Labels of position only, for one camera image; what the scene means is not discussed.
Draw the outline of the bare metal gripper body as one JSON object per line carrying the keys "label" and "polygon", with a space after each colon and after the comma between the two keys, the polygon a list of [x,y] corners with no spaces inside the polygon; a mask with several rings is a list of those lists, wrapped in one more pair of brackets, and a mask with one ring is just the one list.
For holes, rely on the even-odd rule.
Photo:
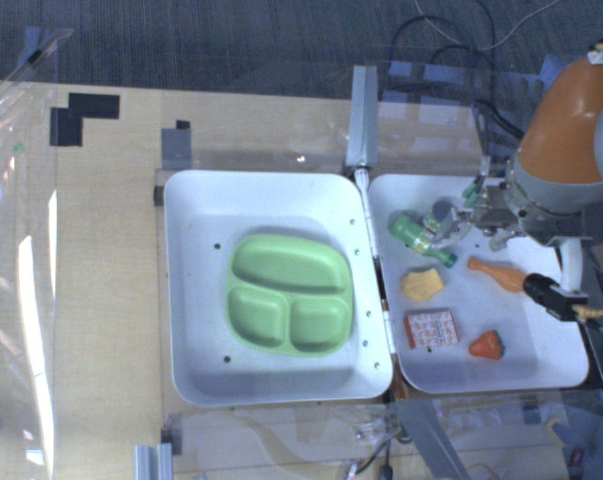
{"label": "bare metal gripper body", "polygon": [[485,184],[479,193],[474,209],[473,222],[486,236],[518,236],[520,225],[517,217],[506,204],[505,181],[498,184]]}

